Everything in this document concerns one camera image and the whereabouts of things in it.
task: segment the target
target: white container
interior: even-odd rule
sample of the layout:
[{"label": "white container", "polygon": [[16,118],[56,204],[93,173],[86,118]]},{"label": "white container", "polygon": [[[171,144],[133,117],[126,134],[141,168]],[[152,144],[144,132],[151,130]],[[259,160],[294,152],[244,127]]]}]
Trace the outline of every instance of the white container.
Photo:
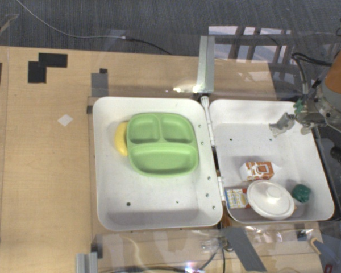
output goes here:
[{"label": "white container", "polygon": [[[169,112],[186,117],[193,125],[199,165],[189,175],[149,177],[136,173],[127,157],[115,149],[117,126],[133,115]],[[248,161],[269,160],[280,167],[275,181],[289,192],[296,184],[312,190],[309,202],[280,222],[329,219],[334,203],[311,134],[300,125],[273,138],[268,124],[285,112],[291,102],[216,100],[210,106],[212,128],[224,187],[245,186],[240,166]],[[113,231],[206,227],[222,216],[223,189],[219,189],[209,131],[203,107],[193,100],[104,97],[93,107],[98,217]],[[252,209],[229,214],[244,224],[271,223]]]},{"label": "white container", "polygon": [[[327,220],[335,207],[313,135],[302,135],[302,125],[297,122],[277,138],[269,129],[269,123],[276,123],[285,112],[294,113],[292,102],[216,100],[210,105],[223,185],[247,185],[239,174],[242,164],[271,161],[278,166],[278,173],[269,181],[280,184],[288,192],[296,184],[304,184],[312,190],[307,203],[296,201],[297,209],[292,216],[279,222]],[[228,212],[244,224],[271,222],[252,209]]]},{"label": "white container", "polygon": [[259,180],[250,184],[247,199],[256,213],[270,220],[285,220],[294,212],[292,195],[273,181]]}]

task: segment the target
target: green plate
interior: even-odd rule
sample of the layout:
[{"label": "green plate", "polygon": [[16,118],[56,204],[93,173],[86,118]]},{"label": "green plate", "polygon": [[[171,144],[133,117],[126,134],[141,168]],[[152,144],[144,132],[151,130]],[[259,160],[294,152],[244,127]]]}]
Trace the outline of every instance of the green plate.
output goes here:
[{"label": "green plate", "polygon": [[192,124],[174,113],[141,113],[127,126],[127,149],[135,171],[147,176],[180,176],[198,165]]}]

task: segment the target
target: small carton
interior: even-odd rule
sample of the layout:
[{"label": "small carton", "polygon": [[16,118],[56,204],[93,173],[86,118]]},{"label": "small carton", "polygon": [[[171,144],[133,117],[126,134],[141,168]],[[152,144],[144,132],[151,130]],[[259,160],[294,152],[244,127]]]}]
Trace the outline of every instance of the small carton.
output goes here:
[{"label": "small carton", "polygon": [[275,168],[272,162],[246,162],[240,167],[240,175],[243,181],[269,180]]},{"label": "small carton", "polygon": [[228,208],[250,208],[246,191],[246,188],[225,188]]}]

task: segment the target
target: yellow banana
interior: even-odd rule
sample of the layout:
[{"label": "yellow banana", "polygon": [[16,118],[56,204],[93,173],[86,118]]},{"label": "yellow banana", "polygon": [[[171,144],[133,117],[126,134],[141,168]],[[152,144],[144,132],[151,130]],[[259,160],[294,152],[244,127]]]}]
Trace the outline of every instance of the yellow banana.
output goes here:
[{"label": "yellow banana", "polygon": [[126,145],[126,128],[128,121],[120,123],[115,132],[115,148],[123,156],[127,156],[127,145]]}]

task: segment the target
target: green ball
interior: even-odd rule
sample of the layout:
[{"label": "green ball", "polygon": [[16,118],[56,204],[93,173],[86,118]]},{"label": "green ball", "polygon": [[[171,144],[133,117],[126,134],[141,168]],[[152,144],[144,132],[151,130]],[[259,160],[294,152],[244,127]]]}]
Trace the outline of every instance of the green ball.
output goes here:
[{"label": "green ball", "polygon": [[303,184],[296,185],[292,191],[292,197],[300,203],[306,203],[309,200],[309,194],[311,194],[311,189]]}]

